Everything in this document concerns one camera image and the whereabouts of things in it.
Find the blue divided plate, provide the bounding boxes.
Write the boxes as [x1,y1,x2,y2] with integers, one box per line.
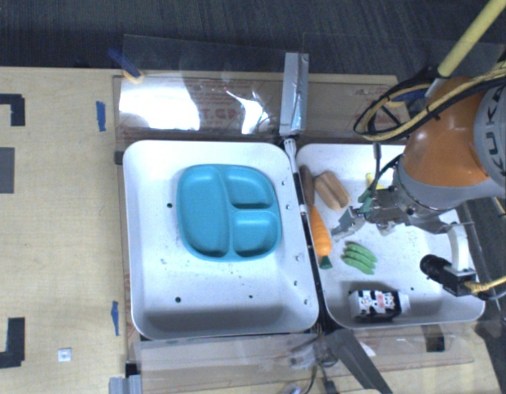
[176,163,284,263]

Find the tan bread bun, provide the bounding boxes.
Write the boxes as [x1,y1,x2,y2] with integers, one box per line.
[313,171,352,212]

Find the green pea pods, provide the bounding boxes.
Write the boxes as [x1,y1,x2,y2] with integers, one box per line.
[341,241,379,276]

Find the white plastic tray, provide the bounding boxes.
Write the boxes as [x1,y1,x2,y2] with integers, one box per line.
[295,142,486,330]
[121,139,321,341]

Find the black cylinder on white bracket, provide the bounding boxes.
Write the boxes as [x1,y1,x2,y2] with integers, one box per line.
[419,221,480,298]

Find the yellow banana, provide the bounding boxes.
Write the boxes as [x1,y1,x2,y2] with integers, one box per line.
[364,172,385,191]

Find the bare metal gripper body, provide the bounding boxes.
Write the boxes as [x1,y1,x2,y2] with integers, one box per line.
[364,187,457,236]

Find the orange carrot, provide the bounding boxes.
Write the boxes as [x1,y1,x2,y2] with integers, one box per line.
[308,204,335,271]

